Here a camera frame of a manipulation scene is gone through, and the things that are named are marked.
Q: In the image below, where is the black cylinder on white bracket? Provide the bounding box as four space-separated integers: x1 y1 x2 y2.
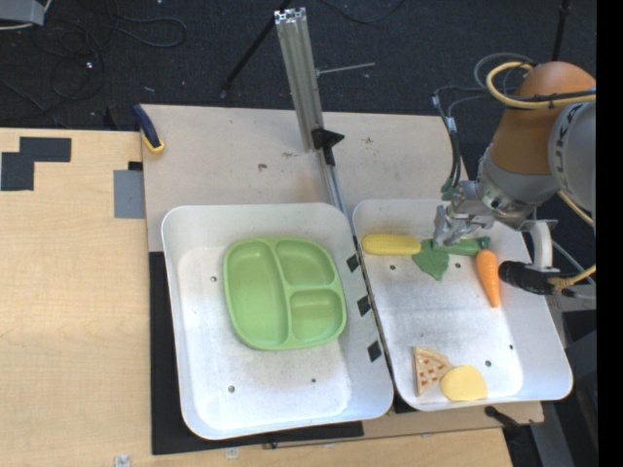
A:
497 218 560 295

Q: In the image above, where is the green divided plate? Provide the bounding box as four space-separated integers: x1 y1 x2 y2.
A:
222 235 348 351

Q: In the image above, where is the pale flat board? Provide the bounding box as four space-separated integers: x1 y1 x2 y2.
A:
139 103 545 441

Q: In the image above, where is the orange carrot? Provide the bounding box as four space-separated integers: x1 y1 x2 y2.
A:
475 248 501 309

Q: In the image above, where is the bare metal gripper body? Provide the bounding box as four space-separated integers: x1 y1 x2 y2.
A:
446 176 535 232

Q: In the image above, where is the thin black and white rod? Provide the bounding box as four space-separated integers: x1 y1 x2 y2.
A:
318 149 392 367

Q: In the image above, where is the yellow corn cob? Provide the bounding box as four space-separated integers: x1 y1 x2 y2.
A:
360 233 422 257

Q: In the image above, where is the green leafy vegetable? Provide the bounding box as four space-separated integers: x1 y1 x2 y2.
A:
411 235 493 282

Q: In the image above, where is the yellow round biscuit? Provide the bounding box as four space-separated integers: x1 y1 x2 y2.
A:
438 363 489 403

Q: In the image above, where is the white plastic tray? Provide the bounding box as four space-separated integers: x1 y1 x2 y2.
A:
351 198 574 413
161 202 395 442

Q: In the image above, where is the pizza slice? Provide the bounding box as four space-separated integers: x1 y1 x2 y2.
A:
412 345 455 399

